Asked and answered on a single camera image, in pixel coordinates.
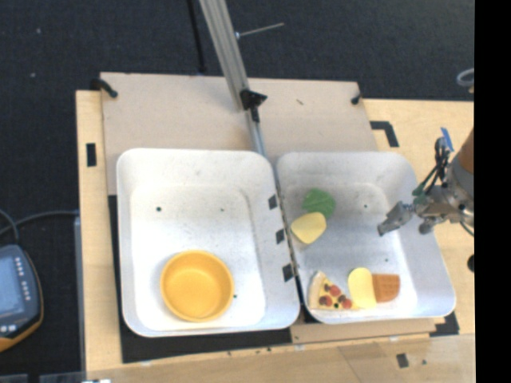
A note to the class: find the yellow cheese slice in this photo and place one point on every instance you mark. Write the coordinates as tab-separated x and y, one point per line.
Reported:
308	227

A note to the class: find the pale yellow oval slice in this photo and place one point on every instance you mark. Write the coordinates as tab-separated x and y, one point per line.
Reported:
361	287

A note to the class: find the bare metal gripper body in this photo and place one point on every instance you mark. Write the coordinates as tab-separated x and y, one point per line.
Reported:
447	206

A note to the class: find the thin black and white rod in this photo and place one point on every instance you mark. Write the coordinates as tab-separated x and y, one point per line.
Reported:
288	234

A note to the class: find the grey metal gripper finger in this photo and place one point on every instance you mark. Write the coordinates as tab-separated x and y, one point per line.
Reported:
429	226
395	218

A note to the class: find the white plastic tray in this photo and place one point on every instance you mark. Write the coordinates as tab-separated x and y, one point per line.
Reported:
191	198
355	245

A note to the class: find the yellow bowl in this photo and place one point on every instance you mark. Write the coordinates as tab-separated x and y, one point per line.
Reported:
196	285

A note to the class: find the pale cardboard board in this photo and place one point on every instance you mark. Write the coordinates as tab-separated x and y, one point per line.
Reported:
179	114

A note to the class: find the brown waffle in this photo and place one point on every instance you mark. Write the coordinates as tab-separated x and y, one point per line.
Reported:
386	287

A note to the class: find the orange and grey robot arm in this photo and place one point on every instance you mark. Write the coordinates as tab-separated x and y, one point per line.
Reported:
465	162

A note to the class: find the green lettuce leaf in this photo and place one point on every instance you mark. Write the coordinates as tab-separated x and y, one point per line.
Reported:
319	202

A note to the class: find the pizza slice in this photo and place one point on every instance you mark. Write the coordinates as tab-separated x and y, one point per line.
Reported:
329	295

